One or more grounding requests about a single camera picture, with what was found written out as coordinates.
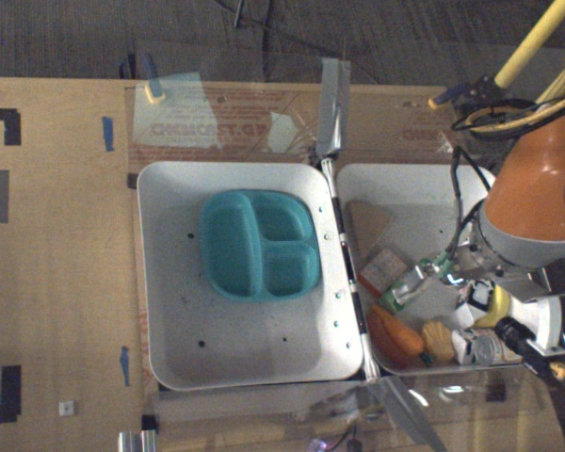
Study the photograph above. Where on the black cylinder on white bracket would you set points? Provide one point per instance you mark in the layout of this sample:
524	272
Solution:
539	320

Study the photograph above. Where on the brown and red carton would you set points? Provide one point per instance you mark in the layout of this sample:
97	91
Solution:
381	269

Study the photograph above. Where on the white plastic tray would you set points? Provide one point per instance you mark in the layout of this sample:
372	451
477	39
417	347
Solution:
419	191
245	342

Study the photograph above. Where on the brown pizza slice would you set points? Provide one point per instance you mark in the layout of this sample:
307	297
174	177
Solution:
367	226

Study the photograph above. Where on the teal divided plate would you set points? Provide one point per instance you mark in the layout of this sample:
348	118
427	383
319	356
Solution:
259	245

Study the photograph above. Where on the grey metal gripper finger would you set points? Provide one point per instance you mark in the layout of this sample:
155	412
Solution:
412	287

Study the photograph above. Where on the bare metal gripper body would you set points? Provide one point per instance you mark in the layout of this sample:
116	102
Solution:
492	266

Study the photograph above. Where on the yellow biscuit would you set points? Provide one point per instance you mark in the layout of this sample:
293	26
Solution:
439	342

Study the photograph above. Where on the black and white carton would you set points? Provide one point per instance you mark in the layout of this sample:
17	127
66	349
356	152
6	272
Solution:
473	301

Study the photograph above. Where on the black and white can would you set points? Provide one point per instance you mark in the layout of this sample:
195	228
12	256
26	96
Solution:
478	346

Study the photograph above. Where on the brown cardboard board red print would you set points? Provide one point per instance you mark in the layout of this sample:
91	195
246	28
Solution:
245	111

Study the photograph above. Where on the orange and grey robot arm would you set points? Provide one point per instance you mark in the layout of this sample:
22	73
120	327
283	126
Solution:
532	191

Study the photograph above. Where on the yellow banana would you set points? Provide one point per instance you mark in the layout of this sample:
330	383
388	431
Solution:
498	306

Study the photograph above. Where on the orange carrot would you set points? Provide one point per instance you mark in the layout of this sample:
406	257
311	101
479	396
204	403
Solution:
402	334

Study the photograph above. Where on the red sausage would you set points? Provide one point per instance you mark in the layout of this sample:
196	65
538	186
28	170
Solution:
381	342

